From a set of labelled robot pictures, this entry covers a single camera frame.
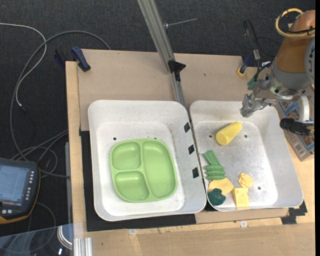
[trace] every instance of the blue clamp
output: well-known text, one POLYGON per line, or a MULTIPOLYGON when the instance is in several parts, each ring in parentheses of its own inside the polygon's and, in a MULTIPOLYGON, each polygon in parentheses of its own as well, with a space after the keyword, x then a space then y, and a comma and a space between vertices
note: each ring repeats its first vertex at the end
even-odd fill
POLYGON ((72 53, 73 57, 77 61, 79 61, 78 66, 80 67, 80 69, 82 69, 83 72, 87 72, 88 70, 91 69, 91 67, 89 66, 89 64, 86 61, 84 53, 82 52, 82 50, 78 46, 73 47, 71 49, 71 53, 72 53))

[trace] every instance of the monitor screen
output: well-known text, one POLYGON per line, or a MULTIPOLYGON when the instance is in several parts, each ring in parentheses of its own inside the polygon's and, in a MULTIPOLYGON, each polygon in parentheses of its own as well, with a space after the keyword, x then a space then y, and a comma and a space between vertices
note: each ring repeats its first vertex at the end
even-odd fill
POLYGON ((22 202, 28 171, 28 168, 0 164, 0 202, 22 202))

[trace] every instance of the white cable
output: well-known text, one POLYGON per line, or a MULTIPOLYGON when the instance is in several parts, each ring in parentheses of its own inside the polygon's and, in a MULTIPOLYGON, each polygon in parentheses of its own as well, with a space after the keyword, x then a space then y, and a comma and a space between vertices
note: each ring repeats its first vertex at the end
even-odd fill
MULTIPOLYGON (((35 29, 34 27, 25 26, 25 25, 18 25, 18 24, 10 24, 10 23, 1 23, 1 22, 0 22, 0 25, 26 28, 26 29, 30 29, 30 30, 36 31, 36 32, 42 37, 43 41, 44 41, 44 42, 46 41, 45 36, 44 36, 39 30, 35 29)), ((42 59, 44 58, 44 56, 45 56, 45 54, 46 54, 46 51, 47 51, 47 44, 44 45, 44 51, 43 51, 42 56, 40 57, 40 59, 39 59, 39 60, 37 61, 37 63, 21 78, 21 80, 20 80, 19 83, 18 83, 18 86, 17 86, 16 91, 15 91, 15 101, 16 101, 16 103, 17 103, 20 107, 23 107, 22 104, 20 103, 19 99, 18 99, 18 91, 19 91, 20 85, 21 85, 22 81, 27 77, 27 75, 29 75, 29 74, 39 65, 39 63, 40 63, 40 62, 42 61, 42 59)))

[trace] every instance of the green plate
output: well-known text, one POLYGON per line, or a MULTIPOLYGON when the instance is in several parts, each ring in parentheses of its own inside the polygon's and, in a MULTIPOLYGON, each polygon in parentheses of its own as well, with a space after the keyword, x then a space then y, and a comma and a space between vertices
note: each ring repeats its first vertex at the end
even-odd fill
POLYGON ((117 194, 128 202, 151 202, 170 197, 177 189, 172 154, 157 139, 134 139, 111 149, 110 167, 117 194))

